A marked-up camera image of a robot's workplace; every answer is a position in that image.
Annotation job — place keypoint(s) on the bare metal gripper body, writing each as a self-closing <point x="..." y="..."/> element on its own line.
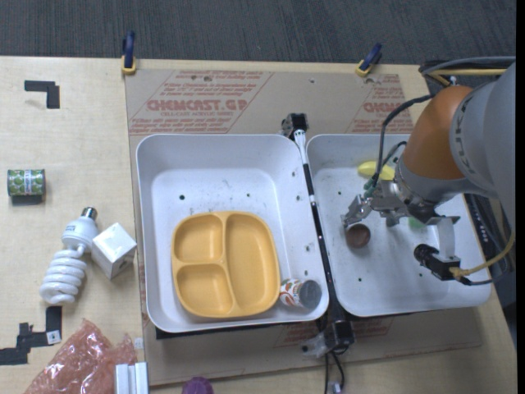
<point x="389" y="203"/>

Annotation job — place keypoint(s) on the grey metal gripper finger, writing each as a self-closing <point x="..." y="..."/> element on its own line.
<point x="366" y="211"/>
<point x="352" y="213"/>

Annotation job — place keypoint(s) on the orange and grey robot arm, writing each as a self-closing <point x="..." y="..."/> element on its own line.
<point x="476" y="138"/>

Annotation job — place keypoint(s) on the brown round biscuit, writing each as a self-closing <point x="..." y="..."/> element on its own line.
<point x="357" y="236"/>

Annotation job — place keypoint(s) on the small green toy food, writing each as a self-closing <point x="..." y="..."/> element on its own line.
<point x="416" y="223"/>

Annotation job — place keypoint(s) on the thin black and white rod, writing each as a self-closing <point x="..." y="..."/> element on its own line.
<point x="316" y="220"/>

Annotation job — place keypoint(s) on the yellow banana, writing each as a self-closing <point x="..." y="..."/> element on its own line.
<point x="369" y="168"/>

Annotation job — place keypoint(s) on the white plastic tray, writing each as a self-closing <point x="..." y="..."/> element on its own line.
<point x="229" y="187"/>
<point x="385" y="277"/>

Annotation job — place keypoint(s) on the orange and white can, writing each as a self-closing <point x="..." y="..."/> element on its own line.
<point x="303" y="294"/>

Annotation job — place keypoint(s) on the yellow divided plate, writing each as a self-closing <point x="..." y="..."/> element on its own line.
<point x="246" y="253"/>

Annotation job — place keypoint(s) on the brown cardboard board red print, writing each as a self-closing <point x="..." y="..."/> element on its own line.
<point x="246" y="105"/>

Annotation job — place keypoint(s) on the purple round object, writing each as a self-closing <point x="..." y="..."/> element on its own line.
<point x="197" y="386"/>

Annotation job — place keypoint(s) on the white cube box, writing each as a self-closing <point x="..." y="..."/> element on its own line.
<point x="112" y="250"/>

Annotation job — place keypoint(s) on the white spiral light bulb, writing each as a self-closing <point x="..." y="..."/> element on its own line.
<point x="65" y="269"/>

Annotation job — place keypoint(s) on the pink bubble wrap bag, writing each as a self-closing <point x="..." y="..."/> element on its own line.
<point x="82" y="363"/>

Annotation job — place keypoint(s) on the green and white can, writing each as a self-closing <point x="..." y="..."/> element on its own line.
<point x="25" y="182"/>

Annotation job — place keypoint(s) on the black cylinder on white bracket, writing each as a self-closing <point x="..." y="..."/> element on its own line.
<point x="435" y="261"/>

